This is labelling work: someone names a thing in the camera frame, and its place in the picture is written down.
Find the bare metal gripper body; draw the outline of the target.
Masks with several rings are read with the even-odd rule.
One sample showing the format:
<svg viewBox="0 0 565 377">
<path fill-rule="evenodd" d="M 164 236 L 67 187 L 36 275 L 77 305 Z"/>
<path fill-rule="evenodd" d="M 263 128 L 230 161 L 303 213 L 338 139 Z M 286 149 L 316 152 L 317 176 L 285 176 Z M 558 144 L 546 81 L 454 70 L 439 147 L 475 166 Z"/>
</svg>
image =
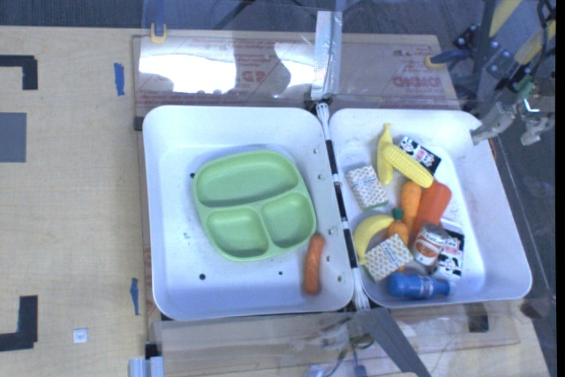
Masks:
<svg viewBox="0 0 565 377">
<path fill-rule="evenodd" d="M 511 111 L 525 119 L 552 118 L 555 114 L 555 79 L 524 78 L 510 82 L 504 92 Z"/>
</svg>

